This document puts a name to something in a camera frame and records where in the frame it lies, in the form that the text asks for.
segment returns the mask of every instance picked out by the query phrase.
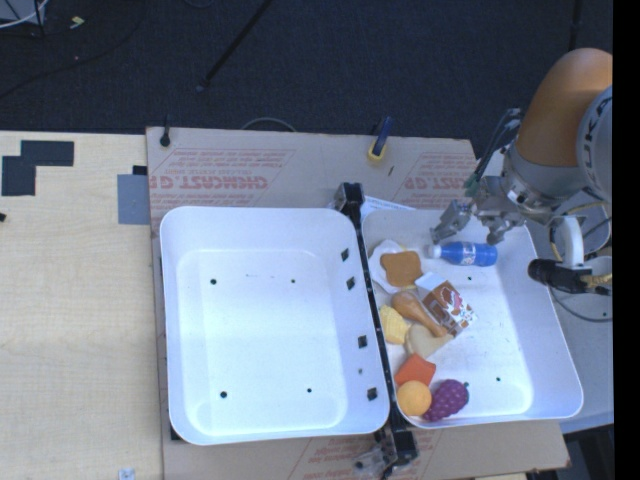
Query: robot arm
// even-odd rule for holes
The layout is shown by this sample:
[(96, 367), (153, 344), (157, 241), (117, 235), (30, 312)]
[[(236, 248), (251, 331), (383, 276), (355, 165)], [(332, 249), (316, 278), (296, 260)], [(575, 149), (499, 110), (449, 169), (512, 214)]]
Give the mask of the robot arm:
[(431, 230), (434, 243), (455, 234), (472, 216), (489, 228), (490, 244), (529, 219), (558, 227), (567, 245), (563, 266), (583, 268), (577, 217), (555, 212), (580, 191), (612, 202), (612, 72), (613, 57), (602, 50), (581, 48), (562, 56), (538, 87), (500, 176), (471, 184), (470, 204), (452, 201)]

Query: bottle cap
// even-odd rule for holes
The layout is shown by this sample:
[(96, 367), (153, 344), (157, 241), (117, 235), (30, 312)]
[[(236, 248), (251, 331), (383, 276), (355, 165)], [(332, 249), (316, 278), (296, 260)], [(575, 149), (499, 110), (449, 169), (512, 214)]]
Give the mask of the bottle cap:
[(442, 246), (435, 244), (428, 245), (427, 256), (429, 258), (439, 258), (440, 256), (442, 256)]

